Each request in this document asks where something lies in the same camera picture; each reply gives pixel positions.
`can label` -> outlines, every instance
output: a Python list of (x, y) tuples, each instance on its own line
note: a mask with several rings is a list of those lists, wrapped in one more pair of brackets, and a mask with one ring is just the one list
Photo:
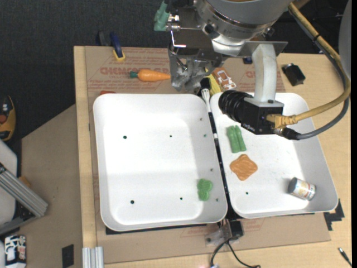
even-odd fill
[(316, 187), (313, 184), (309, 184), (306, 181), (298, 178), (293, 178), (290, 181), (288, 192), (296, 197), (311, 200), (316, 192)]

